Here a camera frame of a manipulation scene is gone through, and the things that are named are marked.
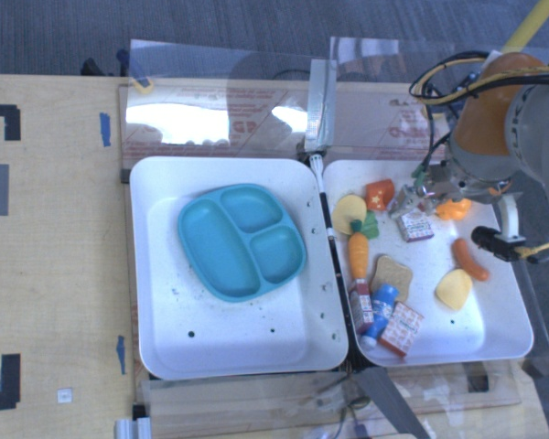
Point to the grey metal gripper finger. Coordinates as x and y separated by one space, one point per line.
397 205
416 201

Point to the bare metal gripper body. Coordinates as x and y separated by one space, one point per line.
448 185

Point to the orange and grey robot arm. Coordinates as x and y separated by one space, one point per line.
485 117

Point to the orange-yellow toy fruit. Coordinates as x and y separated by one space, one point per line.
455 209

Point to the small pink and white carton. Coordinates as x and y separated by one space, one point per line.
415 227

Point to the round yellow toy chip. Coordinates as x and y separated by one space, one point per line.
347 212

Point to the orange carrot with green leaves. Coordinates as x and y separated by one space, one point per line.
358 252

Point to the brown bread slice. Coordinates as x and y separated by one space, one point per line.
393 276

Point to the orange sausage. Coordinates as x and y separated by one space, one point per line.
469 259

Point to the brown cardboard board, red print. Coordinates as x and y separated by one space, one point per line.
366 108

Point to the blue and white bottle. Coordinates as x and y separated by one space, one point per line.
380 311

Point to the small red and white carton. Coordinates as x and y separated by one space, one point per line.
361 307

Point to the orange and white carton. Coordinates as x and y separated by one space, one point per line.
401 328

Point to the white plastic tray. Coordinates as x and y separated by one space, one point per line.
238 336
439 327

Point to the blue divided plate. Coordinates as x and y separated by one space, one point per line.
238 240

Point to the black cylinder on white bracket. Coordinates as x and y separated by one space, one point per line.
496 243

